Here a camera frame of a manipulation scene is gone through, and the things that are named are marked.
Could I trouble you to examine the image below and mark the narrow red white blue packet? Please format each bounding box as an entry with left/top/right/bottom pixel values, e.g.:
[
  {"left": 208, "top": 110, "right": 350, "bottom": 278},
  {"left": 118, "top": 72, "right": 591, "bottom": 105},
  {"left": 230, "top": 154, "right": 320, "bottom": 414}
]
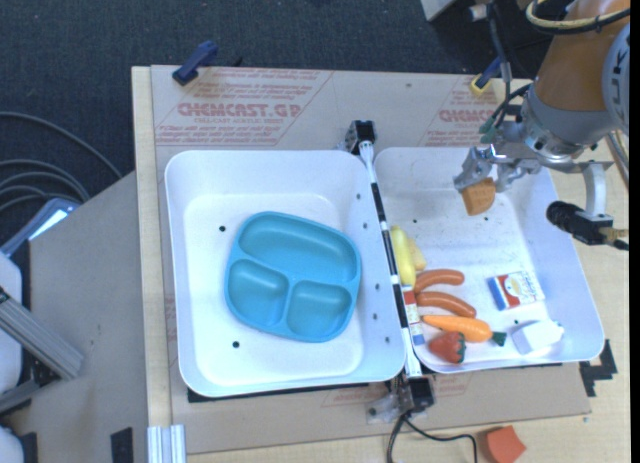
[{"left": 402, "top": 285, "right": 427, "bottom": 348}]

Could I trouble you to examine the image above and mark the thin black and white rod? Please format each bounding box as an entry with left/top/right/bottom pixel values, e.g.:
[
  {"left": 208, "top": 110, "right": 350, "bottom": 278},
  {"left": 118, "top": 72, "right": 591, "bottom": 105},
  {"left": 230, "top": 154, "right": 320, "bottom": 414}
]
[{"left": 358, "top": 140, "right": 424, "bottom": 378}]

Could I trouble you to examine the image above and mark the white plastic tray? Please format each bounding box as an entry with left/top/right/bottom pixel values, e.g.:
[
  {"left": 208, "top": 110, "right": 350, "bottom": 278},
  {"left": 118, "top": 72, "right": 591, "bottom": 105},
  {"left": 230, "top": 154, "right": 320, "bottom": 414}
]
[
  {"left": 372, "top": 145, "right": 607, "bottom": 375},
  {"left": 163, "top": 149, "right": 408, "bottom": 398}
]

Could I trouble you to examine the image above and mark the orange sausage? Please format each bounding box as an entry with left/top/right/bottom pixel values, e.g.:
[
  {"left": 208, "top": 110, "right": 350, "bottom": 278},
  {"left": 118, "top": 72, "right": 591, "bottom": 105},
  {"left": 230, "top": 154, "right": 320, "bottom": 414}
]
[
  {"left": 412, "top": 268, "right": 466, "bottom": 295},
  {"left": 415, "top": 290, "right": 478, "bottom": 320}
]

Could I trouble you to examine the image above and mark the black block with thin wires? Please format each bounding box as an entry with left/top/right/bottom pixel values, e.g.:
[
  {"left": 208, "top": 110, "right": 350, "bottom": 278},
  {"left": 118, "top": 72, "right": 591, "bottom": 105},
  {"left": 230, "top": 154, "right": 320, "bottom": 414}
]
[
  {"left": 394, "top": 375, "right": 436, "bottom": 413},
  {"left": 343, "top": 119, "right": 378, "bottom": 153}
]

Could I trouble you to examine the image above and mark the orange wedge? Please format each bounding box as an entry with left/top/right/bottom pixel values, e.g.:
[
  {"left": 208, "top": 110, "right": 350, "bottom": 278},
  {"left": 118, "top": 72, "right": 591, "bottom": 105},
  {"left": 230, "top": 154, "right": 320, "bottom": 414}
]
[{"left": 477, "top": 425, "right": 528, "bottom": 463}]

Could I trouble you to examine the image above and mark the red strawberry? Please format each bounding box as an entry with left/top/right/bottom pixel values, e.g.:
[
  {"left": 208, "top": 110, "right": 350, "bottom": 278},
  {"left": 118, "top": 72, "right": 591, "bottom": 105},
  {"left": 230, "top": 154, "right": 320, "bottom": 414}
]
[{"left": 428, "top": 330, "right": 468, "bottom": 366}]

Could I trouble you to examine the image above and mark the yellow banana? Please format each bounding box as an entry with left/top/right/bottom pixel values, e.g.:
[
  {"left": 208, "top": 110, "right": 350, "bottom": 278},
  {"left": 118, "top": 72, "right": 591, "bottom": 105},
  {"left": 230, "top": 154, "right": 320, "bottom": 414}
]
[{"left": 389, "top": 224, "right": 418, "bottom": 288}]

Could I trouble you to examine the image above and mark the orange carrot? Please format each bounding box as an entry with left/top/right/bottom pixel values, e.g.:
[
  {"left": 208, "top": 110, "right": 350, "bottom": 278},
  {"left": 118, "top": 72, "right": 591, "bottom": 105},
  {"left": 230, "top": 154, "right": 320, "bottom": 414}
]
[{"left": 422, "top": 314, "right": 508, "bottom": 348}]

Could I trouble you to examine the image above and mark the brown cardboard board red print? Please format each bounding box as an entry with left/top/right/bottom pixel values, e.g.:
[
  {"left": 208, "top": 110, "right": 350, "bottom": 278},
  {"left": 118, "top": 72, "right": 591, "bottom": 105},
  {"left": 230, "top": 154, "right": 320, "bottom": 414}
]
[{"left": 149, "top": 64, "right": 594, "bottom": 455}]

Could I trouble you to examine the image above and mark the red blue white carton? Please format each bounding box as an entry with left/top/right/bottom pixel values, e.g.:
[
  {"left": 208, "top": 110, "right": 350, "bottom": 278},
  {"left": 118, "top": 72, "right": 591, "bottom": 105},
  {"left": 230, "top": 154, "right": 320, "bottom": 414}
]
[{"left": 486, "top": 270, "right": 547, "bottom": 312}]

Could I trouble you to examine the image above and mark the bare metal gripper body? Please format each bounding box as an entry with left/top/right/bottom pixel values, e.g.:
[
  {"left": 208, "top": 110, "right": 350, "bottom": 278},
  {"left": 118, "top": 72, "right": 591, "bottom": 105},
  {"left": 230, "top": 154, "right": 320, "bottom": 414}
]
[{"left": 492, "top": 121, "right": 590, "bottom": 176}]

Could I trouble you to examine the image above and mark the black cylinder on white bracket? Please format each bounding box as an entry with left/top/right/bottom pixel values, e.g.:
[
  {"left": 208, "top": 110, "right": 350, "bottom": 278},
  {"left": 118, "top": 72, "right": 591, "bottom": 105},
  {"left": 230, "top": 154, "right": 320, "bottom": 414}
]
[{"left": 545, "top": 160, "right": 616, "bottom": 247}]

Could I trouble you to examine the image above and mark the orange biscuit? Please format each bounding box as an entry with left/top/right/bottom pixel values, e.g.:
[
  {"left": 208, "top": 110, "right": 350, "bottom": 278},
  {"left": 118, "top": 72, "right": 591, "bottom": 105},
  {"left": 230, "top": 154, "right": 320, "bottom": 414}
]
[{"left": 459, "top": 177, "right": 498, "bottom": 217}]

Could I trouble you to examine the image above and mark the blue divided plate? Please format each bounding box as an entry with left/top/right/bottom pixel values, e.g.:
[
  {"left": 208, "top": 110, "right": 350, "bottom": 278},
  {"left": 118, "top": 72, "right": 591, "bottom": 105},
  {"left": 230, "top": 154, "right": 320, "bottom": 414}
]
[{"left": 223, "top": 210, "right": 363, "bottom": 344}]

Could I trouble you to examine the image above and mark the small yellow toy food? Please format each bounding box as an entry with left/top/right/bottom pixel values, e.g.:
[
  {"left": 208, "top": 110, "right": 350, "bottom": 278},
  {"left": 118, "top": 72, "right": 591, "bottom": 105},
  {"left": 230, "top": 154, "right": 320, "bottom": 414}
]
[{"left": 407, "top": 237, "right": 428, "bottom": 273}]

